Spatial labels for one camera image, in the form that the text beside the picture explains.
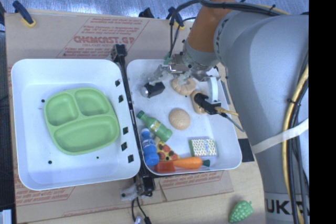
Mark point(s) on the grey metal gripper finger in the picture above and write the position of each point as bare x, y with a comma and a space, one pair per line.
157, 74
181, 77

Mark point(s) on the shiny patterned carton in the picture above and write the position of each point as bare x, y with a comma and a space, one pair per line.
203, 147

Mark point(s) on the red cube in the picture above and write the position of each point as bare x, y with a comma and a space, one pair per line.
165, 166

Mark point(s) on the white plastic tray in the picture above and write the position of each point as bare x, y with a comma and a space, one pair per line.
218, 139
31, 118

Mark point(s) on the tan toy hot dog bun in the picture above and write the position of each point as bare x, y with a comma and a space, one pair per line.
197, 110

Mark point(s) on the brown cardboard board, red print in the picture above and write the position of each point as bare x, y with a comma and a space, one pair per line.
65, 34

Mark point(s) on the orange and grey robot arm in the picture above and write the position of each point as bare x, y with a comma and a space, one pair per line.
257, 65

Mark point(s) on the black cylinder on white bracket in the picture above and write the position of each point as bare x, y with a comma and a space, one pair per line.
207, 105

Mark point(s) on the green plastic bottle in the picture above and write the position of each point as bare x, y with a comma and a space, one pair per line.
157, 127

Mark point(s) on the toy pizza slice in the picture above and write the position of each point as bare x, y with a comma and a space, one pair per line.
165, 150

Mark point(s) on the round tan bread roll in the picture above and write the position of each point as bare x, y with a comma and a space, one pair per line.
179, 119

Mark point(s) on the green toy grapes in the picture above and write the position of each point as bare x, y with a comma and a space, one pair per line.
240, 212

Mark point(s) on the thin black rod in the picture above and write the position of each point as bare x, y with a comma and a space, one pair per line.
131, 110

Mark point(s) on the blue plastic bottle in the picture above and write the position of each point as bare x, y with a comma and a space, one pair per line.
149, 148

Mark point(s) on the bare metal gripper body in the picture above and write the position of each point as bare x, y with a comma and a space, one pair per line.
181, 65

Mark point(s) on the orange toy carrot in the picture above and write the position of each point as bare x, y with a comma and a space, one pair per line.
189, 162

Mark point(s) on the tan toy croissant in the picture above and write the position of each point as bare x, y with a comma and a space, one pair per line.
183, 87

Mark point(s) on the green divided plate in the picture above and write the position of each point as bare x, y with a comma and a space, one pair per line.
81, 126

